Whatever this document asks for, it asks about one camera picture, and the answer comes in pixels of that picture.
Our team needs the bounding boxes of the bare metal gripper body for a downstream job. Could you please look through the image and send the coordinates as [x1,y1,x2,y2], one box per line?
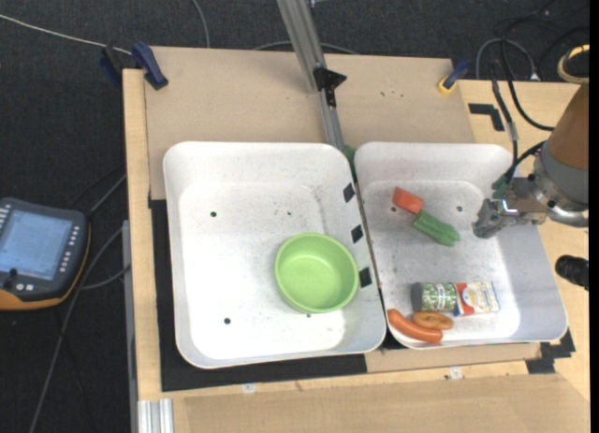
[501,175,552,227]

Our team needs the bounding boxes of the white plastic tray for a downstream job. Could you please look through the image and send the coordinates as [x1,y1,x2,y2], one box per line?
[353,140,569,351]
[162,140,388,370]

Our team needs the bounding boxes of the orange and green carrot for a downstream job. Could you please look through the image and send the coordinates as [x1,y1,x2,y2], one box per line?
[391,186,461,249]

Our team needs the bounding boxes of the white and orange carton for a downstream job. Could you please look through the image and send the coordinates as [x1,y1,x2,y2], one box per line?
[452,280,502,318]

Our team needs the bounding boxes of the green can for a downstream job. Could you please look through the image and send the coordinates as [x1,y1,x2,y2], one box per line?
[410,281,458,313]

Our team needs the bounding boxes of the brown pretzel biscuit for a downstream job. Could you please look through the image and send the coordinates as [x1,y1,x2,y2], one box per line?
[411,310,455,332]

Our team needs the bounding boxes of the orange sausage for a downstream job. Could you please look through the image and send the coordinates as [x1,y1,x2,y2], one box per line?
[386,308,445,344]

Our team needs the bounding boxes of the green bowl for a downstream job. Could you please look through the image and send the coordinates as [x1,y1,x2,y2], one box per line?
[273,232,361,315]

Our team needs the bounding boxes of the brown cardboard sheet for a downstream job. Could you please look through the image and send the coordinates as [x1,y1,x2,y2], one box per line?
[182,373,591,433]

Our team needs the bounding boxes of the brown cardboard board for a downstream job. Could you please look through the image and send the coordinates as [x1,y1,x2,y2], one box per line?
[142,45,544,374]

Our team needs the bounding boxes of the black cylinder on white bracket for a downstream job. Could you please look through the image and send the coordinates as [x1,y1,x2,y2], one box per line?
[554,254,591,291]

